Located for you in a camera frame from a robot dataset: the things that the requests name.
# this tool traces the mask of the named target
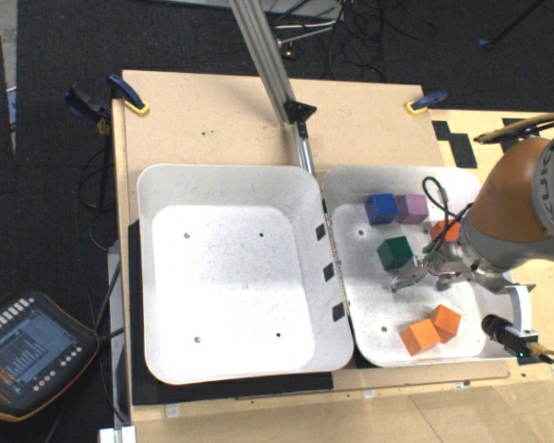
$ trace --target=wooden block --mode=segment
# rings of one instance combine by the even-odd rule
[[[422,194],[396,196],[398,222],[420,225],[428,217],[427,197]]]
[[[431,239],[434,239],[438,234],[440,234],[443,231],[443,228],[445,228],[445,221],[441,220],[435,223],[433,228],[431,228],[430,234]],[[447,243],[453,243],[454,241],[458,240],[458,236],[460,235],[460,223],[455,223],[445,234],[445,241]]]
[[[398,216],[398,207],[392,194],[377,194],[366,202],[366,214],[371,225],[392,223]]]
[[[413,323],[404,329],[400,337],[411,356],[428,350],[441,341],[435,325],[429,318]]]
[[[378,248],[379,260],[385,270],[401,268],[413,256],[406,236],[388,238]]]
[[[437,329],[442,343],[448,342],[458,334],[462,316],[445,305],[438,305],[428,317]]]

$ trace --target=purple cube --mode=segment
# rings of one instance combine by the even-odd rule
[[[421,194],[406,194],[396,196],[398,206],[398,222],[418,225],[428,217],[427,197]]]
[[[398,208],[392,194],[377,194],[366,202],[366,214],[369,224],[383,225],[392,223],[398,216]]]

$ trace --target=orange block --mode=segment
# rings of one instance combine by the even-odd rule
[[[438,305],[428,317],[435,325],[442,343],[448,342],[458,334],[462,316],[445,305]]]
[[[404,329],[400,337],[411,356],[425,351],[441,341],[435,325],[429,318],[413,323]]]
[[[435,225],[433,226],[433,228],[431,228],[431,231],[430,231],[431,239],[434,239],[438,234],[440,234],[443,231],[443,228],[445,228],[444,220],[441,220],[435,223]],[[454,241],[458,240],[459,235],[460,235],[460,223],[456,222],[445,234],[445,241],[447,243],[453,243]]]

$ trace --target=blue clamp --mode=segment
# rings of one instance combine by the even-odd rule
[[[95,124],[104,120],[111,123],[111,112],[93,100],[78,84],[74,84],[65,95],[67,108],[78,118],[91,120]]]
[[[447,92],[445,90],[437,90],[437,91],[428,93],[427,95],[418,99],[415,102],[407,103],[406,110],[408,110],[409,114],[421,114],[429,106],[435,103],[443,102],[445,99],[447,99]]]
[[[126,107],[139,116],[148,113],[150,106],[144,102],[135,90],[116,74],[107,78],[107,84],[112,87],[125,100]]]

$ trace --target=table surface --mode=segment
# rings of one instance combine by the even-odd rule
[[[150,113],[140,117],[120,101],[113,105],[126,289],[127,227],[139,218],[136,183],[146,167],[164,162],[287,165],[295,164],[295,155],[291,133],[278,125],[259,78],[142,71],[125,71],[123,77],[151,106]],[[307,127],[319,182],[342,165],[454,166],[451,147],[437,141],[432,121],[444,121],[452,133],[472,139],[502,127],[503,118],[535,115],[428,110],[412,116],[404,106],[422,97],[420,86],[302,79],[293,79],[292,86],[299,101],[318,107]],[[544,136],[552,138],[554,128]],[[502,150],[499,145],[472,147],[478,167],[468,170],[484,182]],[[534,327],[540,340],[554,347],[554,264],[530,261],[513,276],[537,284],[531,293]],[[126,324],[127,297],[125,291]],[[450,441],[452,432],[459,428],[462,433],[469,426],[476,441],[481,428],[494,438],[502,435],[501,440],[512,432],[518,441],[554,441],[554,366],[520,367],[513,359],[374,369],[350,363],[334,372],[333,379],[332,392],[181,403],[172,410],[180,410],[174,419],[166,418],[168,406],[132,406],[131,418],[140,443],[289,441],[294,435],[297,441],[323,441],[338,434],[345,439],[353,435],[357,441],[371,441],[374,434],[382,439]],[[448,392],[463,387],[469,389]],[[456,424],[456,405],[463,411],[468,407],[476,418]]]

